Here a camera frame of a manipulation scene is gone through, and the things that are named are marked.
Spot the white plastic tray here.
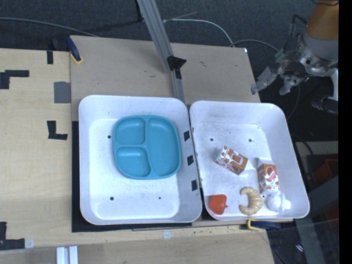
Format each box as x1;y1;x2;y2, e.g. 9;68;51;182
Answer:
78;94;204;226
189;100;311;222

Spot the black cylinder on white bracket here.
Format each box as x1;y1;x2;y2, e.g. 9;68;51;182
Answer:
310;67;339;116

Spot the blue divided plate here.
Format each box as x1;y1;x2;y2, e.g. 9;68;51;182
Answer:
112;114;183;180

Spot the red toy pepper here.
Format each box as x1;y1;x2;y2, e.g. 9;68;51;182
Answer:
207;194;229;216

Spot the tan toy croissant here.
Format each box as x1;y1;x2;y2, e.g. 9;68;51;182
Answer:
238;186;264;217

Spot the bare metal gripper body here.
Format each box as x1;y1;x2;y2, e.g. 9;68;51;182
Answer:
277;52;339;79

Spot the brown and white carton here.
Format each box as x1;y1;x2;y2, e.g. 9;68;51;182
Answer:
214;145;257;176
256;157;281;195

